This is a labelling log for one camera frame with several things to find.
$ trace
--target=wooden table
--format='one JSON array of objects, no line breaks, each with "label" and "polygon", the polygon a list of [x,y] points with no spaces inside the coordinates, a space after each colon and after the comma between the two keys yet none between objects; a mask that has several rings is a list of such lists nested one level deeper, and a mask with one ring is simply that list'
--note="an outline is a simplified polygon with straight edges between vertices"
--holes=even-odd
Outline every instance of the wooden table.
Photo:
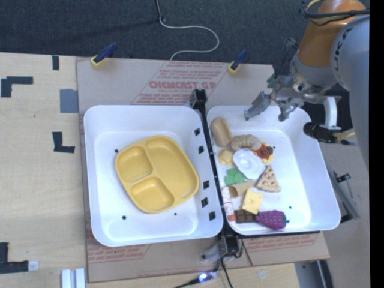
[{"label": "wooden table", "polygon": [[[0,54],[0,78],[33,77],[12,84],[0,98],[0,242],[9,261],[35,260],[37,271],[1,274],[1,287],[59,287],[63,269],[86,269],[85,219],[79,114],[61,113],[59,92],[77,90],[76,57]],[[62,132],[73,153],[54,152],[53,132]],[[234,287],[299,287],[292,263],[228,270]],[[206,287],[229,287],[221,277]],[[197,274],[91,283],[87,287],[175,287]]]}]

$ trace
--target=dark carpet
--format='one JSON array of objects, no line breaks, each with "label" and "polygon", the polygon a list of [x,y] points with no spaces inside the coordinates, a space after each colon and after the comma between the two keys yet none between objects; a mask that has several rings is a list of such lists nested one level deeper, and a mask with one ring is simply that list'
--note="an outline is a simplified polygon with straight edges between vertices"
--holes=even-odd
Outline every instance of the dark carpet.
[{"label": "dark carpet", "polygon": [[[167,25],[205,26],[220,38],[213,52],[182,53],[175,60],[230,62],[247,49],[248,63],[277,65],[284,40],[292,37],[300,41],[307,27],[308,22],[298,12],[302,1],[159,3]],[[360,1],[370,6],[370,0]],[[161,26],[155,0],[0,0],[0,10],[0,52],[94,56],[116,42],[116,58],[170,59],[179,50],[208,50],[216,44],[206,30]],[[336,86],[330,93],[347,95],[341,90]],[[346,124],[341,125],[344,129],[351,127],[347,120],[344,118]]]}]

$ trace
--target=black cable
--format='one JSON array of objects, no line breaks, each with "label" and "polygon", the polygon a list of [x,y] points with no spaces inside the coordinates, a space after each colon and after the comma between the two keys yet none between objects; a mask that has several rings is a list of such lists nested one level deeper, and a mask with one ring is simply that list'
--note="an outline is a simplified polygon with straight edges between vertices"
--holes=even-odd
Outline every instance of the black cable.
[{"label": "black cable", "polygon": [[216,272],[220,268],[220,259],[216,262],[216,267],[213,272]]},{"label": "black cable", "polygon": [[286,63],[289,63],[293,58],[294,53],[299,48],[299,44],[293,38],[286,38],[283,44],[283,54],[279,66],[276,68],[274,76],[277,78],[282,74],[282,69]]},{"label": "black cable", "polygon": [[350,18],[350,17],[353,17],[353,16],[365,15],[365,14],[369,14],[370,13],[370,9],[369,8],[366,8],[364,10],[350,10],[350,11],[337,12],[337,13],[322,13],[322,14],[319,14],[319,13],[309,12],[308,9],[311,7],[311,5],[313,5],[314,3],[319,2],[319,1],[322,1],[322,0],[306,0],[306,1],[303,1],[303,2],[301,2],[301,6],[300,6],[300,9],[299,9],[299,11],[304,16],[304,18],[308,19],[309,21],[311,21],[312,23],[314,23],[317,26],[323,26],[323,25],[326,25],[329,22],[334,22],[334,21],[338,21],[338,20],[344,20],[344,19],[347,19],[347,18]]},{"label": "black cable", "polygon": [[240,248],[240,252],[239,252],[239,254],[238,255],[236,255],[236,254],[234,254],[234,257],[235,258],[240,258],[241,257],[241,255],[243,254],[243,252],[244,252],[244,242],[243,242],[243,240],[241,240],[241,248]]},{"label": "black cable", "polygon": [[221,265],[222,265],[222,267],[223,267],[223,269],[224,269],[224,272],[225,272],[225,274],[226,274],[226,277],[227,277],[227,281],[228,281],[229,287],[230,287],[230,288],[233,288],[232,283],[231,283],[230,280],[229,280],[229,276],[228,276],[228,273],[227,273],[226,266],[225,266],[225,264],[224,264],[224,258],[223,258],[223,257],[221,258]]},{"label": "black cable", "polygon": [[347,140],[341,140],[340,143],[342,145],[353,145],[353,146],[358,146],[359,145],[358,143],[350,142],[350,141],[347,141]]},{"label": "black cable", "polygon": [[181,288],[181,287],[187,287],[187,286],[192,286],[192,285],[195,285],[195,284],[199,284],[200,281],[198,278],[195,278],[194,280],[191,280],[190,282],[186,283],[186,284],[183,284],[181,286],[177,286],[175,288]]}]

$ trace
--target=yellow plate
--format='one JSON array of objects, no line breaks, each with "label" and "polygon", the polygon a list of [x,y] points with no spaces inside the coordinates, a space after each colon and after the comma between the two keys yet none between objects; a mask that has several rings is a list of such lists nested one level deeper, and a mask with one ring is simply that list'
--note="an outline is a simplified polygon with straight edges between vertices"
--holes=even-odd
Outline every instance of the yellow plate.
[{"label": "yellow plate", "polygon": [[159,213],[194,196],[199,176],[181,147],[152,136],[121,150],[115,169],[125,191],[142,211]]}]

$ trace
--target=black tape marking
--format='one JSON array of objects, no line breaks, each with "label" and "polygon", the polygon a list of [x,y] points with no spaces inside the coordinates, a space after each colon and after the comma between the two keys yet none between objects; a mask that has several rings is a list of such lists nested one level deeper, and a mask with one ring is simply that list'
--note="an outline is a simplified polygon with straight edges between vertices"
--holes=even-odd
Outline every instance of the black tape marking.
[{"label": "black tape marking", "polygon": [[12,84],[33,84],[33,77],[15,77],[7,76],[6,79],[1,79],[0,97],[10,98],[12,94]]},{"label": "black tape marking", "polygon": [[73,89],[60,90],[60,113],[78,113],[79,99]]},{"label": "black tape marking", "polygon": [[0,263],[8,261],[8,243],[0,242]]},{"label": "black tape marking", "polygon": [[11,97],[12,94],[12,84],[6,79],[1,79],[1,90],[0,97]]},{"label": "black tape marking", "polygon": [[8,261],[8,243],[0,242],[0,274],[28,272],[29,262],[24,260],[22,262],[9,262]]},{"label": "black tape marking", "polygon": [[202,207],[204,208],[206,205],[208,205],[208,198],[204,197],[204,199],[202,199]]},{"label": "black tape marking", "polygon": [[53,70],[59,70],[60,69],[59,56],[57,56],[57,55],[52,56],[52,69]]},{"label": "black tape marking", "polygon": [[211,211],[211,212],[209,213],[209,220],[212,221],[212,220],[214,220],[214,219],[216,219],[216,214],[215,214],[214,211]]},{"label": "black tape marking", "polygon": [[62,132],[53,132],[53,143],[55,144],[55,148],[53,151],[57,152],[68,152],[73,154],[75,146],[63,146],[62,145]]}]

